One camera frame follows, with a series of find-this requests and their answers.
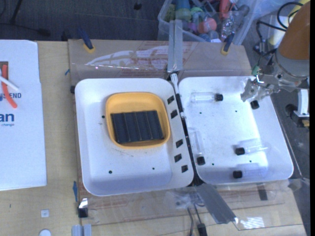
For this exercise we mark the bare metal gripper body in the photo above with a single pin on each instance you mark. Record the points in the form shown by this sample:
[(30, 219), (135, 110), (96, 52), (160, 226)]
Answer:
[(280, 81)]

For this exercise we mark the black cylinder on white bracket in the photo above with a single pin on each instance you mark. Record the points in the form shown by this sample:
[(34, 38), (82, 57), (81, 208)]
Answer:
[(302, 102)]

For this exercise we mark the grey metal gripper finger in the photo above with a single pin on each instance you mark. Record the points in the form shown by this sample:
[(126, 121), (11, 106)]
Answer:
[(262, 93), (248, 91)]

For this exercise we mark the brown cardboard board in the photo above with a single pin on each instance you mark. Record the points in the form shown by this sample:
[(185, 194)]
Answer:
[(123, 58)]

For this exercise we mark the clear bottle with black cap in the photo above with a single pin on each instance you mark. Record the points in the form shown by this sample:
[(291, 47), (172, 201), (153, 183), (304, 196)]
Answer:
[(200, 160), (237, 174), (255, 104), (218, 97), (240, 151)]

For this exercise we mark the white printed paper sheet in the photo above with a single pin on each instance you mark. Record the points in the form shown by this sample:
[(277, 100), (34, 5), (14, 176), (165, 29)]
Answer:
[(22, 136)]

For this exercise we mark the clear storage bin with toys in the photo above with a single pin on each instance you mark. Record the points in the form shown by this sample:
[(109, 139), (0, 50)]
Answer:
[(197, 16)]

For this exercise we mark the black ribbed rack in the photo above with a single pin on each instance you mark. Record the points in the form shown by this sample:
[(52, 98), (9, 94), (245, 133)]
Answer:
[(137, 126)]

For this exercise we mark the yellow bowl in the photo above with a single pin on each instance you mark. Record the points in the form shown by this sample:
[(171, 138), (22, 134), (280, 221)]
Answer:
[(133, 102)]

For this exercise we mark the white plastic tray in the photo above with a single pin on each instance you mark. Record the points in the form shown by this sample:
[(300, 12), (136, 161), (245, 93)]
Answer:
[(221, 126), (137, 166)]

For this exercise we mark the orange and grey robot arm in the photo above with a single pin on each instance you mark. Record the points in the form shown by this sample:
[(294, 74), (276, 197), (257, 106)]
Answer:
[(296, 38)]

